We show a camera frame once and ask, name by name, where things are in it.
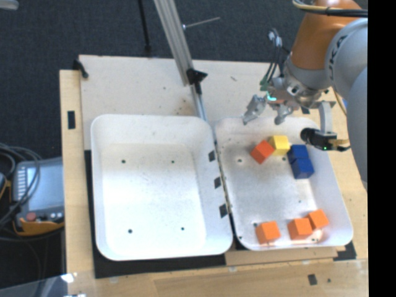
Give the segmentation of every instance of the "orange cube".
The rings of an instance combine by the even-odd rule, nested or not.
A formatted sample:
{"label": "orange cube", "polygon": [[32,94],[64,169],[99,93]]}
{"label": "orange cube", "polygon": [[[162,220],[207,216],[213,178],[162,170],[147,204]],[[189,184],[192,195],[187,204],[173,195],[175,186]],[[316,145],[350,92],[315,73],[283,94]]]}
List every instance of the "orange cube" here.
{"label": "orange cube", "polygon": [[259,144],[257,144],[254,149],[250,152],[252,158],[258,162],[258,164],[262,164],[262,162],[268,158],[275,149],[266,141],[263,140]]}
{"label": "orange cube", "polygon": [[268,243],[280,238],[280,231],[276,221],[264,222],[256,227],[256,235],[260,244]]}
{"label": "orange cube", "polygon": [[290,239],[302,240],[310,236],[313,232],[311,222],[308,218],[296,218],[287,224]]}
{"label": "orange cube", "polygon": [[327,226],[329,224],[329,220],[327,219],[326,214],[322,209],[310,212],[306,215],[306,218],[309,219],[311,227],[314,231],[323,228],[324,226]]}

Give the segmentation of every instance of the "black tape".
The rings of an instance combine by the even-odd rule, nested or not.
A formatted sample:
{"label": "black tape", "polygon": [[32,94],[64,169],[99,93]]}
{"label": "black tape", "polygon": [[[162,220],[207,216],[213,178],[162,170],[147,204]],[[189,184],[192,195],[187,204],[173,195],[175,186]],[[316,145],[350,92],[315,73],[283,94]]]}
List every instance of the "black tape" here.
{"label": "black tape", "polygon": [[215,189],[219,188],[222,185],[222,180],[220,179],[220,177],[215,179]]}
{"label": "black tape", "polygon": [[340,251],[337,252],[338,256],[334,257],[334,261],[338,260],[355,260],[356,259],[356,251],[355,247],[353,246],[352,241],[350,241],[346,246],[345,246],[345,251]]}
{"label": "black tape", "polygon": [[309,280],[309,284],[310,284],[311,286],[317,285],[317,279],[316,279],[315,274],[310,274],[310,275],[308,275],[308,280]]}
{"label": "black tape", "polygon": [[74,111],[67,112],[67,128],[75,129],[75,113]]}
{"label": "black tape", "polygon": [[209,161],[214,161],[216,159],[215,151],[209,153]]}
{"label": "black tape", "polygon": [[219,209],[220,209],[220,216],[224,218],[228,214],[226,204],[219,206]]}

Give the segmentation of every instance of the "green light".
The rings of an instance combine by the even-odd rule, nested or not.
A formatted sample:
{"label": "green light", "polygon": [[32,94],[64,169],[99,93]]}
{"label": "green light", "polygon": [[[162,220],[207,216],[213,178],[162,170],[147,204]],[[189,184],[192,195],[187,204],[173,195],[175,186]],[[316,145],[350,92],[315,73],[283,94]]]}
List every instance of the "green light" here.
{"label": "green light", "polygon": [[271,96],[269,95],[269,93],[267,94],[267,99],[268,99],[269,101],[275,101],[275,100],[277,100],[275,97],[271,97]]}

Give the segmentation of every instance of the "metal rod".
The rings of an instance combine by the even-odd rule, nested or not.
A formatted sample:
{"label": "metal rod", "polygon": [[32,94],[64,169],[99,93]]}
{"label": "metal rod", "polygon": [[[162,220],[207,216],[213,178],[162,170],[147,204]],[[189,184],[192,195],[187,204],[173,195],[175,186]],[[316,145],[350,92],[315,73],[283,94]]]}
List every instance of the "metal rod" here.
{"label": "metal rod", "polygon": [[201,24],[213,22],[213,21],[216,21],[216,20],[220,20],[220,17],[214,17],[214,18],[212,18],[212,19],[203,20],[203,21],[200,21],[200,22],[196,22],[196,23],[192,23],[192,24],[187,24],[187,25],[186,25],[186,24],[183,24],[183,30],[186,30],[186,29],[189,28],[189,27],[195,27],[196,25],[201,25]]}
{"label": "metal rod", "polygon": [[[187,70],[193,69],[191,54],[187,45],[184,29],[180,22],[179,14],[174,0],[154,0],[158,15],[165,31],[168,44],[179,70],[184,85],[189,85]],[[196,92],[195,85],[191,85],[197,115],[207,121],[201,94]]]}
{"label": "metal rod", "polygon": [[144,34],[144,40],[145,40],[145,50],[146,51],[150,51],[151,50],[151,46],[150,46],[150,39],[149,39],[149,31],[147,30],[147,24],[146,24],[146,18],[145,18],[145,14],[144,14],[143,2],[142,2],[142,0],[137,0],[137,3],[139,5],[140,18],[142,20],[143,34]]}

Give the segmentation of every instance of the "blue cube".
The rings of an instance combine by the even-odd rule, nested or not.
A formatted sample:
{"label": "blue cube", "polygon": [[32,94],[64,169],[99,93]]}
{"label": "blue cube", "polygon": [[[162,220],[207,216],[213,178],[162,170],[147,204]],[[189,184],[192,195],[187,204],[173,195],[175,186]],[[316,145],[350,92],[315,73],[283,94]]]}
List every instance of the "blue cube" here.
{"label": "blue cube", "polygon": [[307,147],[304,144],[293,144],[287,152],[287,158],[290,164],[297,158],[309,158]]}
{"label": "blue cube", "polygon": [[296,158],[291,164],[295,179],[305,179],[314,173],[314,167],[309,158]]}

